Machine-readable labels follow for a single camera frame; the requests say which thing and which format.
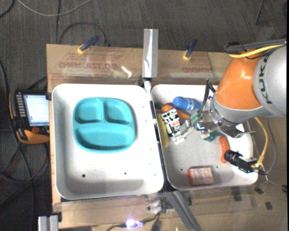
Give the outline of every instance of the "plastic container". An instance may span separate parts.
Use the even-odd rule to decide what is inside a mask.
[[[201,107],[201,103],[199,103],[195,99],[191,98],[182,98],[182,97],[175,97],[172,102],[173,107],[176,109],[181,109],[181,110],[195,110],[199,109]]]

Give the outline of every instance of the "teal plate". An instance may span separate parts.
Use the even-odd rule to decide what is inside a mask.
[[[124,151],[135,139],[132,111],[120,99],[82,99],[74,108],[73,133],[82,149],[102,153]]]

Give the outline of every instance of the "yellow cable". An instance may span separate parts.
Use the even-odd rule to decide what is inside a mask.
[[[278,44],[278,45],[272,45],[272,46],[259,48],[259,49],[256,49],[254,51],[251,51],[251,52],[248,52],[248,53],[245,53],[245,54],[229,54],[229,56],[234,57],[234,58],[247,57],[247,56],[251,56],[251,55],[254,55],[254,54],[257,54],[257,53],[260,53],[260,52],[263,52],[263,51],[267,51],[269,49],[273,49],[273,48],[276,48],[276,47],[280,47],[280,46],[283,46],[283,44]]]
[[[266,132],[266,129],[265,129],[264,125],[263,125],[262,122],[259,120],[259,118],[255,117],[255,120],[258,122],[258,124],[260,125],[260,127],[263,129],[263,132],[264,132],[264,135],[265,135],[264,148],[263,148],[263,151],[262,151],[262,153],[261,153],[261,155],[260,155],[260,157],[259,157],[259,159],[258,159],[258,161],[257,161],[257,163],[256,163],[256,165],[255,165],[256,167],[261,167],[261,166],[262,166],[262,162],[263,162],[263,160],[264,160],[264,154],[265,154],[266,149],[267,149],[267,147],[268,147],[268,134],[267,134],[267,132]]]

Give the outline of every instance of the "orange object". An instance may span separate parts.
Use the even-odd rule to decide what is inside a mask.
[[[253,88],[253,77],[259,58],[234,58],[218,85],[216,100],[231,109],[249,110],[261,107]]]
[[[166,104],[166,105],[164,105],[164,106],[161,108],[161,111],[162,111],[162,113],[165,113],[165,112],[167,112],[167,111],[169,111],[169,110],[172,110],[172,109],[174,109],[173,106],[171,106],[171,105],[169,105],[169,104]],[[189,118],[191,117],[190,115],[188,115],[188,114],[186,114],[186,113],[184,113],[184,112],[182,112],[182,111],[180,111],[180,110],[178,110],[178,109],[176,109],[176,111],[177,111],[177,113],[178,113],[179,118],[189,119]]]
[[[221,162],[224,164],[226,163],[226,159],[224,158],[224,154],[226,151],[230,150],[230,147],[229,147],[229,143],[228,143],[228,140],[225,136],[221,136],[220,137],[220,143],[221,143],[221,146],[222,146],[222,156],[221,156]]]

